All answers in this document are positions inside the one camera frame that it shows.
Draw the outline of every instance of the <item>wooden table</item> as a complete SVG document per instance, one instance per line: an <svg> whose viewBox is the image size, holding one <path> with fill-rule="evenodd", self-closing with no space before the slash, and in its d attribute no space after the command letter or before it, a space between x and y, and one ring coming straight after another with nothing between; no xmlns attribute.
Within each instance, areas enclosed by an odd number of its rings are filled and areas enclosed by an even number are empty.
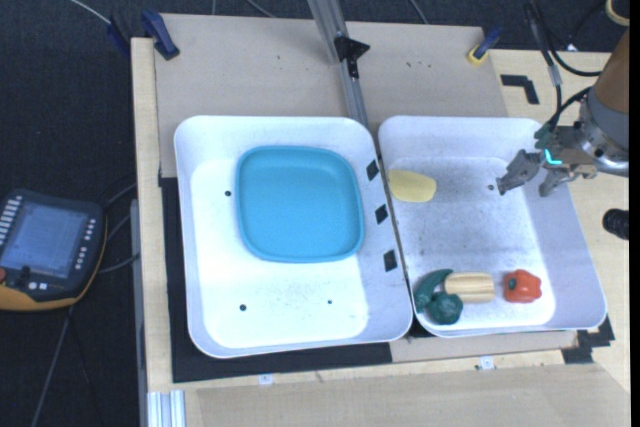
<svg viewBox="0 0 640 427"><path fill-rule="evenodd" d="M180 69L171 71L171 61L163 61L154 52L152 40L132 41L141 235L139 297L144 319L142 387L151 397L152 409L158 397L173 391L184 397L189 427L437 426L471 421L474 425L630 424L629 246L601 226L609 208L628 209L628 180L606 175L570 184L616 337L610 347L594 350L595 363L564 363L560 349L578 345L573 331L403 338L391 343L393 363L387 365L173 383L158 176L159 170L163 176L175 173L167 138L176 123L193 113L271 113L260 110L265 105L278 105L275 114L281 115L344 115L345 107L339 89L323 89L321 84L326 79L319 77L328 77L329 87L339 88L321 48L315 46L312 21L185 15L165 15L165 20L182 50L180 58L196 70L190 76ZM363 57L360 65L372 132L392 114L509 115L543 122L553 111L554 91L539 53L494 50L480 67L465 60L466 51L482 39L480 29L359 23L349 24L349 31L372 45L371 55ZM234 50L243 48L244 55ZM296 59L289 68L277 62L292 53ZM581 53L565 58L579 68L600 69L608 55ZM251 87L247 81L252 77L254 82L263 81L266 72L281 92L280 96L274 93L272 104L260 95L238 103L229 93L230 82L246 91ZM532 80L540 104L528 104L521 88L500 87L503 74ZM312 83L304 98L296 96L301 76ZM565 97L591 85L589 79L569 74L563 78ZM416 86L425 80L433 85L429 92ZM451 88L443 86L447 81ZM175 85L173 96L167 96L167 84ZM198 96L203 87L208 88L207 95ZM390 91L402 88L402 96L394 93L388 98ZM563 120L570 123L575 116L576 111L569 109ZM495 368L478 370L483 366ZM149 425L156 420L153 416Z"/></svg>

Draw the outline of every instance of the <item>blue clamp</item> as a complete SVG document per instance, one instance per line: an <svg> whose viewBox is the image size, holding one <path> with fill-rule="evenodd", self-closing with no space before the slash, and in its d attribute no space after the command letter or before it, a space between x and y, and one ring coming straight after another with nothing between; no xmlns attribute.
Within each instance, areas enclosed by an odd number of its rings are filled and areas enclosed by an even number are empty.
<svg viewBox="0 0 640 427"><path fill-rule="evenodd" d="M151 9L145 9L142 12L142 26L144 27L147 35L152 36L155 39L155 49L160 52L162 57L167 61L176 57L180 50L173 44L167 26L164 24L164 20L160 13L152 11Z"/></svg>
<svg viewBox="0 0 640 427"><path fill-rule="evenodd" d="M482 43L476 45L467 54L467 60L474 66L478 66L487 58L487 52L496 46L502 34L502 27L496 27L484 39Z"/></svg>

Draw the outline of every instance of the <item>black bracket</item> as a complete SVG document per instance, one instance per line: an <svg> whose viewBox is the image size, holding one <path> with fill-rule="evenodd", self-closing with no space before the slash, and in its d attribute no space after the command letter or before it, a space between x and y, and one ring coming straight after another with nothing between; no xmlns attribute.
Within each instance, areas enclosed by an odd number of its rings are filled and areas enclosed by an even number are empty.
<svg viewBox="0 0 640 427"><path fill-rule="evenodd" d="M398 267L398 260L396 259L396 252L392 249L384 254L384 270L386 272L392 271Z"/></svg>
<svg viewBox="0 0 640 427"><path fill-rule="evenodd" d="M611 342L615 340L613 329L609 316L605 317L604 322L598 326L598 331L589 332L585 330L578 331L578 346L571 349L562 349L562 357L564 362L570 363L593 363L591 356L594 347L610 347Z"/></svg>
<svg viewBox="0 0 640 427"><path fill-rule="evenodd" d="M527 95L527 101L531 105L538 105L540 100L536 93L536 88L525 75L500 75L503 86L518 86L524 88L524 94Z"/></svg>
<svg viewBox="0 0 640 427"><path fill-rule="evenodd" d="M338 52L340 62L345 59L347 60L349 76L353 79L360 78L357 60L371 47L365 43L347 38L346 36L338 36L333 40L333 44L336 47L336 52Z"/></svg>
<svg viewBox="0 0 640 427"><path fill-rule="evenodd" d="M367 166L367 178L369 178L369 181L371 181L378 175L378 173L380 173L378 164L375 160L372 160Z"/></svg>
<svg viewBox="0 0 640 427"><path fill-rule="evenodd" d="M129 25L119 14L109 17L109 22L111 23L107 25L107 36L124 58L131 59L131 44L129 41L132 37L132 31Z"/></svg>

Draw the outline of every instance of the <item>red bell pepper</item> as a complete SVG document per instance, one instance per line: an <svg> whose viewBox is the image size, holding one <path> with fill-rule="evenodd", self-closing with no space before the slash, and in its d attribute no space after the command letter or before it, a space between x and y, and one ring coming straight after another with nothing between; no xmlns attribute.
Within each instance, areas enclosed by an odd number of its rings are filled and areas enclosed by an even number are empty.
<svg viewBox="0 0 640 427"><path fill-rule="evenodd" d="M504 277L504 298L510 303L532 303L542 296L542 280L518 269Z"/></svg>

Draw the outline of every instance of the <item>blue plastic bowl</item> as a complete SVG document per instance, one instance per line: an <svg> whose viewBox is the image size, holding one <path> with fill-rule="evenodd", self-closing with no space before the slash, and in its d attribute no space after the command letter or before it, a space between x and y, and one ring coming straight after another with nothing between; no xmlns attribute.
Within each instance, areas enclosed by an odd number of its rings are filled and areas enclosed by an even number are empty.
<svg viewBox="0 0 640 427"><path fill-rule="evenodd" d="M260 258L335 261L362 245L358 182L337 153L304 146L254 148L238 160L235 192L242 240Z"/></svg>

